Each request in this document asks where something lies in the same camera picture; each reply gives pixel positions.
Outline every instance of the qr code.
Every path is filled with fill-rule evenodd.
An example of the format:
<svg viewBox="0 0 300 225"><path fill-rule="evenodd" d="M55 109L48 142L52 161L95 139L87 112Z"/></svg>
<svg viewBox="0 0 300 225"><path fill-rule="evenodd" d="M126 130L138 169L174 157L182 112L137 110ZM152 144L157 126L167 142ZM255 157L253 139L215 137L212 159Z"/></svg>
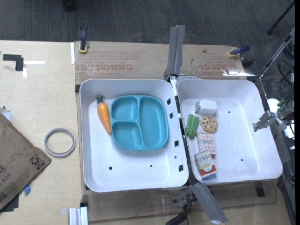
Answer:
<svg viewBox="0 0 300 225"><path fill-rule="evenodd" d="M5 192L0 192L0 203L3 202L7 198Z"/></svg>
<svg viewBox="0 0 300 225"><path fill-rule="evenodd" d="M37 170L40 170L45 165L44 161L41 160L37 154L32 156L29 162L34 165Z"/></svg>

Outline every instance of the juice box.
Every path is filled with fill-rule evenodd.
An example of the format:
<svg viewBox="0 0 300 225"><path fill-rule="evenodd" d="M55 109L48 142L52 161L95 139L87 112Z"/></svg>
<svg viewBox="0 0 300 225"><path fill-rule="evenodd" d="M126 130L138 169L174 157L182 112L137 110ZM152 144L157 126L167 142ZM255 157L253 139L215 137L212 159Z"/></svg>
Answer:
<svg viewBox="0 0 300 225"><path fill-rule="evenodd" d="M211 133L197 133L197 144L199 152L206 150L210 151L211 157L214 158L216 155L214 140Z"/></svg>
<svg viewBox="0 0 300 225"><path fill-rule="evenodd" d="M217 174L210 151L206 150L194 155L202 179L208 179Z"/></svg>

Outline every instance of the cookie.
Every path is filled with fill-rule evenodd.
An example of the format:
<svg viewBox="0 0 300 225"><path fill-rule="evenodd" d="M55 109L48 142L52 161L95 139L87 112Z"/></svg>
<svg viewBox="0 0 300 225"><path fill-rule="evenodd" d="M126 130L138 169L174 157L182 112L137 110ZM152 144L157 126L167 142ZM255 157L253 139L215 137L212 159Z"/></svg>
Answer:
<svg viewBox="0 0 300 225"><path fill-rule="evenodd" d="M211 116L203 116L200 119L200 125L207 133L215 133L218 129L217 120Z"/></svg>

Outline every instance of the brown paper bag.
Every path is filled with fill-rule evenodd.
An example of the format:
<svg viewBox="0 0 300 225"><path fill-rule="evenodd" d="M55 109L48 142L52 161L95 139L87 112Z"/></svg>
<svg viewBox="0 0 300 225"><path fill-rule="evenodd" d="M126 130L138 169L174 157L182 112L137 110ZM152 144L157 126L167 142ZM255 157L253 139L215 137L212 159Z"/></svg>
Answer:
<svg viewBox="0 0 300 225"><path fill-rule="evenodd" d="M0 113L0 210L35 179L51 159Z"/></svg>

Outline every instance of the white plastic tray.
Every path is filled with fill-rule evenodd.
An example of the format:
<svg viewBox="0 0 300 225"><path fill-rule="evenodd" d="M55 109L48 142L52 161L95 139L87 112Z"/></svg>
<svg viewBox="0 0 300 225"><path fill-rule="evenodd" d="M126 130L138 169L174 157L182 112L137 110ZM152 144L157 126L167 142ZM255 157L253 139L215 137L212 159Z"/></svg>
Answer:
<svg viewBox="0 0 300 225"><path fill-rule="evenodd" d="M194 154L199 153L196 137L187 138L194 176L206 184L278 178L282 163L269 127L254 132L264 114L257 87L247 80L182 80L178 83L181 114L186 126L200 100L217 102L218 130L213 133L217 169L215 178L202 180ZM204 132L199 125L197 132Z"/></svg>
<svg viewBox="0 0 300 225"><path fill-rule="evenodd" d="M99 94L109 107L115 98L124 95L158 98L167 113L169 139L166 145L147 151L117 146L99 119L96 101ZM174 93L169 83L163 80L90 79L80 87L80 106L84 180L91 190L172 188L187 182L188 165Z"/></svg>

